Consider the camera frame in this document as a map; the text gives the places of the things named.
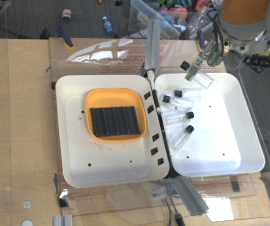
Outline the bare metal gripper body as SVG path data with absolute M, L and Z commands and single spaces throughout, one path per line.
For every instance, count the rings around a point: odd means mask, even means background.
M 205 46 L 194 60 L 195 67 L 201 67 L 204 62 L 210 67 L 216 67 L 221 64 L 230 51 L 240 54 L 261 54 L 270 48 L 270 39 L 263 37 L 248 41 L 226 40 L 222 36 L 215 35 L 205 42 Z

